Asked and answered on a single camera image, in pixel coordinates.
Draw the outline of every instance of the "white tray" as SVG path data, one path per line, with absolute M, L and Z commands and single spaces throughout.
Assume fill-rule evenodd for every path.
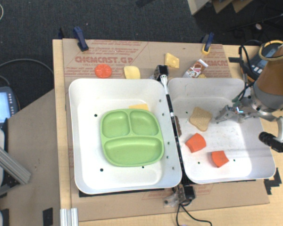
M 271 149 L 258 136 L 263 131 L 259 118 L 244 123 L 229 119 L 216 123 L 216 116 L 243 89 L 239 79 L 174 78 L 168 83 L 174 114 L 179 119 L 179 137 L 184 169 L 194 183 L 217 183 L 270 178 L 275 173 Z M 189 123 L 194 107 L 210 111 L 213 118 L 205 132 Z M 207 146 L 191 153 L 185 142 L 195 133 L 201 134 Z M 212 164 L 210 153 L 224 150 L 229 162 L 220 168 Z
M 69 87 L 77 187 L 86 194 L 169 188 L 182 171 L 173 127 L 161 83 L 126 79 L 77 79 Z M 161 127 L 165 152 L 154 164 L 118 167 L 104 156 L 100 119 L 108 111 L 146 103 Z

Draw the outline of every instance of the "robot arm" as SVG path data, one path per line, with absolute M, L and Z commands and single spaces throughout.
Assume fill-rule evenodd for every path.
M 276 121 L 278 136 L 262 132 L 259 139 L 272 149 L 283 152 L 283 117 L 273 115 L 273 112 L 283 109 L 283 44 L 278 47 L 273 57 L 262 55 L 264 46 L 262 45 L 258 52 L 258 55 L 267 61 L 262 73 L 233 100 L 233 106 L 226 105 L 220 111 L 216 121 L 219 123 L 232 117 L 238 117 L 239 123 L 250 117 Z M 250 95 L 244 97 L 247 89 L 250 89 Z

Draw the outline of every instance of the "gray carpet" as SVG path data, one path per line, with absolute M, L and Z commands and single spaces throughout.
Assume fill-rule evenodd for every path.
M 219 14 L 208 3 L 194 16 L 187 0 L 0 0 L 0 64 L 30 58 L 52 68 L 52 40 L 62 28 L 73 38 L 82 28 L 87 39 L 200 42 L 210 32 L 214 43 L 241 45 L 257 39 L 283 40 L 283 17 L 263 24 L 263 32 L 251 27 L 227 30 L 283 13 L 283 0 L 253 0 L 236 13 L 228 5 Z M 49 70 L 34 62 L 17 62 L 0 68 L 25 107 L 53 88 Z

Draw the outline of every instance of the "green divided plate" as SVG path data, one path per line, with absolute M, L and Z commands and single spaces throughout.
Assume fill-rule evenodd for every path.
M 100 138 L 106 159 L 116 166 L 145 166 L 159 161 L 164 154 L 159 123 L 146 110 L 105 113 L 100 121 Z

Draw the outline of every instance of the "cardboard sheet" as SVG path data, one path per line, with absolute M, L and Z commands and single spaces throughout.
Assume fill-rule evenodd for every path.
M 12 226 L 43 225 L 46 210 L 52 212 L 52 225 L 59 225 L 55 115 L 51 90 L 8 120 L 8 153 L 32 174 L 27 185 L 15 186 L 0 198 L 0 210 L 9 210 Z
M 94 68 L 101 63 L 111 66 L 111 78 L 124 79 L 123 67 L 126 65 L 137 66 L 140 69 L 141 78 L 149 78 L 157 65 L 164 64 L 166 53 L 180 59 L 179 68 L 169 67 L 169 78 L 182 77 L 185 71 L 199 58 L 209 65 L 204 71 L 207 78 L 231 78 L 223 46 L 211 45 L 211 52 L 205 56 L 201 53 L 202 44 L 113 40 L 87 40 L 86 43 L 89 50 L 81 52 L 77 40 L 63 39 L 72 207 L 78 208 L 80 221 L 176 212 L 177 208 L 164 208 L 164 198 L 172 194 L 170 188 L 158 191 L 80 197 L 82 194 L 79 193 L 74 178 L 68 87 L 72 81 L 78 78 L 96 78 Z M 187 207 L 188 210 L 269 203 L 263 180 L 194 185 L 194 190 L 196 199 L 193 204 Z

